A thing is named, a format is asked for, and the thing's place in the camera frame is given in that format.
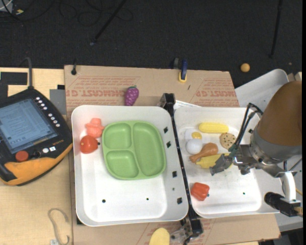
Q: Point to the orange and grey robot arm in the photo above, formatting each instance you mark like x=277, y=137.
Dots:
x=283, y=116

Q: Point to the small yellow ball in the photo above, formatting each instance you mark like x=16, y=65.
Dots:
x=245, y=67

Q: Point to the green divided plate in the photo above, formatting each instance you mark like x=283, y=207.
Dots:
x=142, y=147

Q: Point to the white fried egg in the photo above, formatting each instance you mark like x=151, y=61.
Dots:
x=190, y=134

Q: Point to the purple grapes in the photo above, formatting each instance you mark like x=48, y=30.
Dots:
x=131, y=96

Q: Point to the pink toy shrimp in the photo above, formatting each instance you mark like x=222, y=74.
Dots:
x=95, y=127

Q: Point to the brown chicken drumstick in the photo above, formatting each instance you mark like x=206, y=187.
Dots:
x=206, y=150

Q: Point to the red tomato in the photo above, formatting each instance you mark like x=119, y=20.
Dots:
x=88, y=144

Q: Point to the red bell pepper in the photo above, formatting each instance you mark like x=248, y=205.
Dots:
x=200, y=191

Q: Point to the black cylinder on white bracket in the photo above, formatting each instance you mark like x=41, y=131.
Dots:
x=288, y=187

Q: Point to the brown cardboard board red print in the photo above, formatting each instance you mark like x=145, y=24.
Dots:
x=153, y=88

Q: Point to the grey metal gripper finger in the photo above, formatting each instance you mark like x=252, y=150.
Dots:
x=226, y=158
x=218, y=168

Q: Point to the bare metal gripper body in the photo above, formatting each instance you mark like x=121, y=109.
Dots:
x=247, y=158

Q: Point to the yellow banana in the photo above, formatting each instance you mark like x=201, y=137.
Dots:
x=209, y=161

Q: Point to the white plastic tray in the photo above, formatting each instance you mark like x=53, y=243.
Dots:
x=127, y=200
x=229, y=187

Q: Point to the brown chocolate chip biscuit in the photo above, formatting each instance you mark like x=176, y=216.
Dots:
x=227, y=140

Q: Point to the thin black and white rod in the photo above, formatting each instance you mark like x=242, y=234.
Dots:
x=181, y=157

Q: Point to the yellow oval toy food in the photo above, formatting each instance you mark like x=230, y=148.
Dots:
x=159, y=237

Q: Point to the yellow corn cob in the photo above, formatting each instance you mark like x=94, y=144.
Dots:
x=213, y=127

